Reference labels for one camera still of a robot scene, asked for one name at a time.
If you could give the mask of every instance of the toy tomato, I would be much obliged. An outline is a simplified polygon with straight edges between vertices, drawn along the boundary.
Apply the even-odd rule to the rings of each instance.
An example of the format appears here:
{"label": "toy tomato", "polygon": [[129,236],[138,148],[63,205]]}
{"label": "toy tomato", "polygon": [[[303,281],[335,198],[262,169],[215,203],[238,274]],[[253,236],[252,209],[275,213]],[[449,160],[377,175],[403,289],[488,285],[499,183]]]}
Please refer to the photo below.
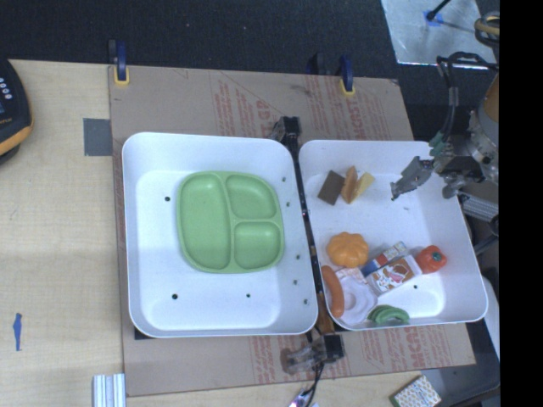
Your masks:
{"label": "toy tomato", "polygon": [[434,273],[447,263],[447,257],[437,246],[424,248],[415,260],[424,274]]}

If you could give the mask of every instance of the wooden table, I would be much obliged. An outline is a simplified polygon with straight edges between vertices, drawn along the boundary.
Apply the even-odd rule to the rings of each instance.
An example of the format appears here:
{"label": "wooden table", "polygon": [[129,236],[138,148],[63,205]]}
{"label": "wooden table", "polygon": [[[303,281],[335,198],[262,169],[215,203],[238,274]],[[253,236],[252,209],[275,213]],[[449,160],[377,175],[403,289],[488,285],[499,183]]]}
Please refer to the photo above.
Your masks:
{"label": "wooden table", "polygon": [[[0,405],[92,405],[123,372],[111,157],[85,156],[83,120],[109,119],[106,64],[13,60],[35,128],[0,167]],[[15,316],[22,315],[20,351]],[[388,407],[419,376],[322,380],[320,407]],[[288,405],[299,383],[129,398],[129,406]]]}

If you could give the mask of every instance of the cardboard sheet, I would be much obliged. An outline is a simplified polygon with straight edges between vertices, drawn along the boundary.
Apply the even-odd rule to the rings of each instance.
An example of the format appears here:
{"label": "cardboard sheet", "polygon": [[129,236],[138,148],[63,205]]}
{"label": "cardboard sheet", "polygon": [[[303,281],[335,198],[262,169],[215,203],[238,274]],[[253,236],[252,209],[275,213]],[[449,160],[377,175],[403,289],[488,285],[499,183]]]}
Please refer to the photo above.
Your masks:
{"label": "cardboard sheet", "polygon": [[[298,116],[300,141],[312,139],[412,140],[395,81],[355,78],[345,96],[339,78],[216,70],[130,67],[117,86],[109,68],[117,214],[123,354],[128,396],[309,381],[281,367],[285,349],[305,336],[151,339],[138,335],[129,312],[121,149],[140,131],[268,137],[282,116]],[[322,378],[374,375],[471,365],[464,324],[342,332],[345,357]]]}

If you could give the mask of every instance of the blue tape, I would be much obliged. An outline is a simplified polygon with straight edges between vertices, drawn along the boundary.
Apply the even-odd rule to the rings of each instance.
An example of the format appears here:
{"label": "blue tape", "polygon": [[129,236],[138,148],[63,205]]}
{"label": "blue tape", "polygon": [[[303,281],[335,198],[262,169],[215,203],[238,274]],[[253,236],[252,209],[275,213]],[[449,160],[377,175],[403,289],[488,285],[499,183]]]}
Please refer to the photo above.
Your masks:
{"label": "blue tape", "polygon": [[21,322],[23,315],[19,312],[15,314],[14,321],[14,334],[15,334],[15,351],[20,351],[20,333],[23,329],[23,323]]}
{"label": "blue tape", "polygon": [[434,16],[434,19],[429,21],[428,18],[426,18],[426,15],[428,15],[429,12],[430,12],[429,10],[425,10],[423,12],[424,20],[426,21],[426,24],[431,25],[433,27],[440,27],[443,24],[443,15],[442,14],[436,14]]}

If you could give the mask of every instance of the cable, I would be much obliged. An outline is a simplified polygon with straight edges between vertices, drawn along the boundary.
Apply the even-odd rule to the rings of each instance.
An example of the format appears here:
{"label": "cable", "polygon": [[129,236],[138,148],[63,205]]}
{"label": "cable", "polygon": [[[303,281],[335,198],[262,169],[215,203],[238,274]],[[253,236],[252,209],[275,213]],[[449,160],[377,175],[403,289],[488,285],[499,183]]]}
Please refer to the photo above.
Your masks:
{"label": "cable", "polygon": [[445,80],[447,90],[449,91],[449,108],[447,110],[447,116],[443,122],[440,133],[440,142],[446,143],[452,133],[454,126],[456,107],[459,104],[458,87],[456,86],[455,77],[453,74],[453,68],[458,64],[467,65],[473,64],[473,66],[483,66],[489,70],[498,70],[497,64],[489,64],[486,60],[481,58],[475,53],[465,53],[462,51],[451,54],[448,58],[438,56],[436,59],[438,71]]}
{"label": "cable", "polygon": [[311,385],[309,389],[307,389],[305,392],[302,393],[303,396],[307,396],[311,394],[311,396],[307,399],[307,402],[305,405],[309,406],[311,405],[311,401],[313,400],[313,397],[315,396],[316,392],[316,385],[319,383],[319,380],[321,379],[322,370],[324,370],[324,362],[319,363],[315,367],[315,381]]}

